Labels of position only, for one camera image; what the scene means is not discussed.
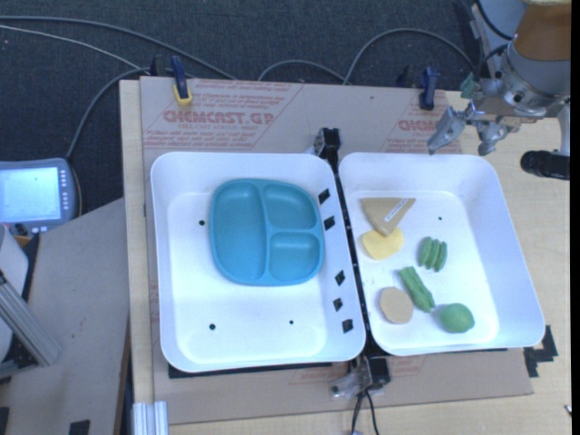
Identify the black cylinder on white bracket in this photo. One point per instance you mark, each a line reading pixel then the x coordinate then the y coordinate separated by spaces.
pixel 546 165

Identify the tan pizza slice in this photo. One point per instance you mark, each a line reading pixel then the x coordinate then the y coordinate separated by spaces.
pixel 383 211

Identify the tan oval biscuit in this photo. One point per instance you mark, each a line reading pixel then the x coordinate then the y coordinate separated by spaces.
pixel 396 305

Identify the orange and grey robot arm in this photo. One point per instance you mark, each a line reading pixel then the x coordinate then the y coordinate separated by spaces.
pixel 541 34

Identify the white plastic tray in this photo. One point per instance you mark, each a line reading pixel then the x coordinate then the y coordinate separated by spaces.
pixel 480 265
pixel 254 324

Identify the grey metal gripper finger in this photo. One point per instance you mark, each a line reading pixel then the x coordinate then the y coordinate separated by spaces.
pixel 491 138
pixel 446 129

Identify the blue divided plate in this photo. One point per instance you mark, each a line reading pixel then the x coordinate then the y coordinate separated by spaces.
pixel 240 234

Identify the green toy bean pod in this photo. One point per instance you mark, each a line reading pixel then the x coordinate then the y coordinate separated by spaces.
pixel 418 289

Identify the green ridged toy vegetable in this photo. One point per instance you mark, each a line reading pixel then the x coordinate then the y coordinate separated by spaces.
pixel 432 254

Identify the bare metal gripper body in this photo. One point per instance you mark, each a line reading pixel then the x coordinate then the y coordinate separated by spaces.
pixel 512 100

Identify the thin black and white rod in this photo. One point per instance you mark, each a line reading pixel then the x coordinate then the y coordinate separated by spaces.
pixel 351 252

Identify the green toy lime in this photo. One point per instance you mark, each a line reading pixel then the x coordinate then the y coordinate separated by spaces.
pixel 456 318

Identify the brown cardboard board, red print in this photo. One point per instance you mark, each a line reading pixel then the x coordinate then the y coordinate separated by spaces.
pixel 281 116

